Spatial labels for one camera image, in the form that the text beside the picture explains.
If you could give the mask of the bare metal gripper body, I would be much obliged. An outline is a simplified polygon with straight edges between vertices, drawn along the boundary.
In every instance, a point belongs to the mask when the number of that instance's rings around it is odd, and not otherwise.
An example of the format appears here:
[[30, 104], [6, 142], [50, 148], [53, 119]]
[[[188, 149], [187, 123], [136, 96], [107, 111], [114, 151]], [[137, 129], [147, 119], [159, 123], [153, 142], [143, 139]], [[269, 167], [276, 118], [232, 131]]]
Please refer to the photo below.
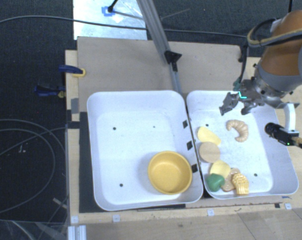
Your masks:
[[257, 106], [269, 105], [277, 108], [282, 103], [286, 92], [278, 91], [259, 78], [245, 79], [241, 82], [239, 101], [254, 101]]

